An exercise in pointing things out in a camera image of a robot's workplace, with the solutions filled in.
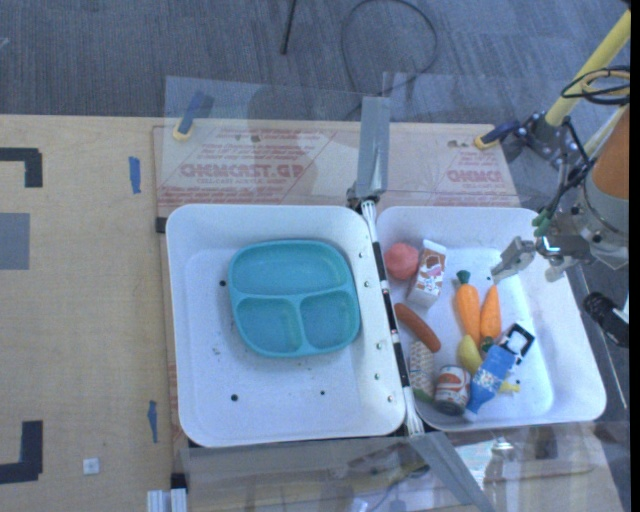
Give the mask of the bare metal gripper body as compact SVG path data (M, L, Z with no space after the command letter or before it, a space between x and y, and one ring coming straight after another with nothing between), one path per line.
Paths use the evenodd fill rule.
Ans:
M547 258L627 264L629 211L614 208L603 213L588 205L543 209L536 216L536 238L538 251Z

